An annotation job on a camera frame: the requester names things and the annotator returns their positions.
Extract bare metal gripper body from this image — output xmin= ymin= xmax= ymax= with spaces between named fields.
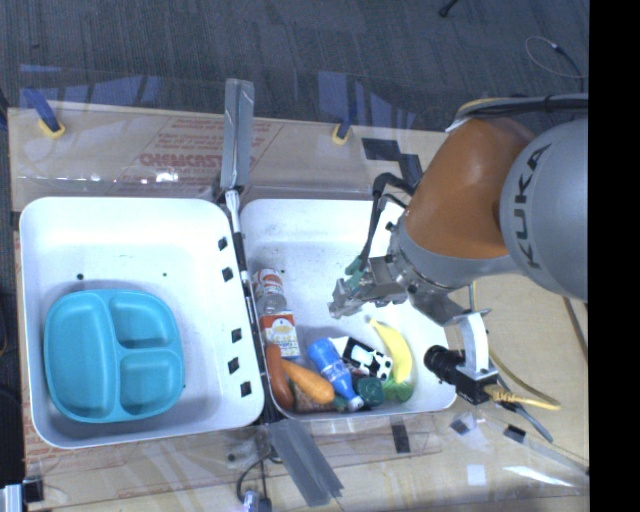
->
xmin=361 ymin=255 xmax=472 ymax=328

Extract black and white milk carton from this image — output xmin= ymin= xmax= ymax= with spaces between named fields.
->
xmin=329 ymin=335 xmax=395 ymax=383

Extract blue bottle white cap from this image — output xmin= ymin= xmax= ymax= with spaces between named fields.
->
xmin=305 ymin=337 xmax=366 ymax=413

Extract white plastic tray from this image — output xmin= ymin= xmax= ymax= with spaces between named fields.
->
xmin=18 ymin=195 xmax=266 ymax=450
xmin=238 ymin=198 xmax=459 ymax=422

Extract orange and white carton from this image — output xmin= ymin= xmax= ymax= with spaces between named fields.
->
xmin=258 ymin=310 xmax=302 ymax=361

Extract yellow banana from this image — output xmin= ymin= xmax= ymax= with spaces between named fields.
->
xmin=368 ymin=317 xmax=415 ymax=386

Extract red and white can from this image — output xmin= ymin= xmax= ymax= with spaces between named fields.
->
xmin=250 ymin=267 xmax=289 ymax=317

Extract orange carrot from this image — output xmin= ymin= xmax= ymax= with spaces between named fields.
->
xmin=279 ymin=358 xmax=336 ymax=406

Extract dark green can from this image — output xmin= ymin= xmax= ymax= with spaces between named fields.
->
xmin=355 ymin=375 xmax=386 ymax=407

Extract red-brown sausage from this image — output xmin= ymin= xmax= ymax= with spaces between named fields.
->
xmin=264 ymin=343 xmax=296 ymax=412

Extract green broccoli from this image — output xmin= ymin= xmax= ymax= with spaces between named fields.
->
xmin=381 ymin=376 xmax=416 ymax=404

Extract brown cardboard board red print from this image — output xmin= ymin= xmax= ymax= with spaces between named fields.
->
xmin=6 ymin=99 xmax=589 ymax=512

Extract blue divided plate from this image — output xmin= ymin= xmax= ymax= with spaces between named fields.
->
xmin=42 ymin=289 xmax=187 ymax=425

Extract black cylinder on white bracket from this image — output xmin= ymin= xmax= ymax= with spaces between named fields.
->
xmin=423 ymin=309 xmax=501 ymax=406

